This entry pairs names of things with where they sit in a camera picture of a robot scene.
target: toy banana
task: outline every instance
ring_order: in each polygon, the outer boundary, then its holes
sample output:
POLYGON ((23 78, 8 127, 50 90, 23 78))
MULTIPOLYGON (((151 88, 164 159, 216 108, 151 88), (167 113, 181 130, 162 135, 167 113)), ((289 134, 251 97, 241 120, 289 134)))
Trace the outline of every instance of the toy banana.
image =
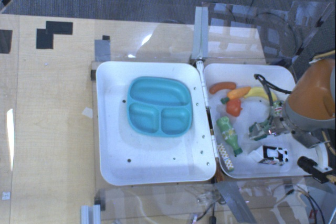
MULTIPOLYGON (((275 93, 271 92, 273 101, 276 101, 278 98, 275 93)), ((268 100, 268 96, 264 91, 263 87, 253 87, 249 90, 249 92, 244 96, 244 98, 248 97, 262 97, 268 100)))

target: wooden table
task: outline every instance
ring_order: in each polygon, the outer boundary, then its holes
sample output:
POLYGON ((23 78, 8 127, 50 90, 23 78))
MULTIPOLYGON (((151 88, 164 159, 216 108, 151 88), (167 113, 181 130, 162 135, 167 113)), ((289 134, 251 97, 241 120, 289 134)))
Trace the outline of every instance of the wooden table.
MULTIPOLYGON (((93 120, 83 114, 86 108, 93 107, 90 70, 95 39, 111 37, 112 59, 130 60, 138 54, 155 56, 157 61, 173 56, 187 62, 193 26, 0 16, 0 29, 13 30, 10 54, 0 54, 0 68, 4 70, 0 76, 0 101, 4 104, 0 118, 3 121, 10 108, 15 115, 13 173, 5 143, 7 134, 3 132, 5 122, 0 125, 1 190, 12 193, 11 200, 0 201, 0 222, 79 223, 80 207, 92 206, 96 194, 93 120), (53 50, 36 49, 36 29, 46 28, 47 20, 73 22, 73 33, 54 35, 53 50)), ((265 63, 256 30, 249 31, 239 36, 225 27, 210 28, 211 56, 226 51, 228 62, 239 53, 240 61, 265 63), (233 44, 240 44, 240 52, 233 44)), ((144 196, 142 206, 148 212, 153 199, 144 196)), ((269 208, 258 208, 254 210, 256 216, 275 219, 269 208)), ((288 206, 283 210, 292 214, 288 206)), ((232 219, 234 223, 227 206, 224 211, 227 221, 232 219)), ((185 218, 156 216, 122 223, 185 223, 185 218)))

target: metal bracket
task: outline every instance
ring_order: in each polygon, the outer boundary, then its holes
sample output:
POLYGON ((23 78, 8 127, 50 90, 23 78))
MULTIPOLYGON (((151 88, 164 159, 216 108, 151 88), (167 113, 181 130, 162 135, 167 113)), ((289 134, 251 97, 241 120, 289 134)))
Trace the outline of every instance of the metal bracket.
POLYGON ((208 8, 196 7, 194 26, 194 45, 191 62, 202 60, 208 56, 208 8))
POLYGON ((101 224, 100 205, 81 207, 81 224, 101 224))
POLYGON ((257 223, 250 209, 247 207, 244 198, 240 194, 236 182, 219 182, 215 185, 237 222, 257 223))

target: toy carrot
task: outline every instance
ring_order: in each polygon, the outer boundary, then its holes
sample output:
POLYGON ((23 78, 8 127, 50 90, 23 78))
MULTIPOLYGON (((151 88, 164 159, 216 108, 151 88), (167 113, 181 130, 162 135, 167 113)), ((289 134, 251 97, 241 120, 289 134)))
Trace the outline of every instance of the toy carrot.
POLYGON ((247 86, 247 87, 242 87, 242 88, 238 88, 238 89, 234 89, 232 91, 229 91, 227 93, 226 98, 221 99, 220 101, 223 104, 226 104, 229 100, 233 100, 233 99, 237 99, 237 98, 241 98, 244 95, 248 94, 248 92, 250 91, 251 87, 247 86))

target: wire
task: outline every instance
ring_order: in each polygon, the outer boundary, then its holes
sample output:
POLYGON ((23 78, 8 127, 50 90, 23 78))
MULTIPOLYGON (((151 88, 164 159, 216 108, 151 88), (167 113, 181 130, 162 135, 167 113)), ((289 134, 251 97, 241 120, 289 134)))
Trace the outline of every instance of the wire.
POLYGON ((280 17, 277 14, 271 13, 271 12, 261 12, 261 13, 258 13, 256 16, 254 16, 251 21, 253 21, 254 18, 256 18, 256 17, 258 17, 259 15, 262 15, 262 14, 273 15, 273 16, 278 17, 279 19, 281 19, 288 26, 288 28, 291 30, 291 32, 293 33, 294 42, 295 42, 295 49, 297 49, 298 43, 297 43, 297 40, 296 40, 295 32, 294 32, 292 26, 284 18, 280 17))
POLYGON ((327 135, 326 135, 326 133, 325 133, 324 130, 322 130, 322 135, 323 135, 323 139, 324 139, 324 141, 327 142, 327 143, 326 143, 327 148, 330 150, 330 152, 331 152, 334 156, 336 156, 335 149, 330 145, 330 143, 329 143, 329 141, 328 141, 328 138, 327 138, 327 135))
POLYGON ((263 82, 264 82, 268 87, 270 87, 271 89, 273 89, 273 90, 275 90, 277 92, 282 92, 282 93, 285 93, 285 94, 291 94, 292 93, 291 91, 287 91, 287 90, 284 90, 282 88, 279 88, 279 87, 275 86, 274 84, 272 84, 269 81, 267 81, 260 74, 254 74, 254 77, 255 77, 255 79, 259 80, 261 84, 263 84, 263 82))
POLYGON ((315 199, 308 192, 306 192, 303 188, 301 188, 299 185, 297 185, 297 187, 300 190, 296 190, 296 191, 302 193, 303 195, 305 195, 307 198, 310 198, 314 202, 314 204, 317 206, 317 208, 319 209, 319 211, 321 213, 322 222, 323 222, 323 224, 325 224, 323 212, 322 212, 321 208, 319 207, 318 203, 315 201, 315 199))
POLYGON ((317 224, 317 218, 316 218, 316 211, 315 211, 315 206, 314 204, 312 203, 310 197, 308 195, 305 195, 303 192, 297 190, 298 192, 302 193, 309 201, 310 203, 310 206, 311 206, 311 209, 313 210, 313 215, 314 215, 314 223, 317 224))
POLYGON ((331 50, 331 51, 325 52, 323 54, 317 54, 313 57, 313 60, 323 58, 323 57, 327 57, 327 56, 330 56, 330 55, 333 55, 333 54, 335 54, 335 50, 331 50))
POLYGON ((267 80, 260 74, 255 74, 254 75, 255 79, 259 80, 261 83, 262 87, 264 88, 264 91, 266 92, 268 96, 268 101, 269 101, 269 115, 267 117, 268 120, 268 125, 271 125, 274 119, 274 106, 273 106, 273 97, 271 94, 271 91, 269 90, 269 86, 267 85, 267 80))
POLYGON ((326 178, 329 180, 330 183, 336 184, 336 176, 327 175, 326 178))
POLYGON ((199 217, 197 217, 197 221, 201 220, 212 207, 215 207, 216 202, 213 202, 212 204, 209 205, 209 207, 201 214, 199 217))

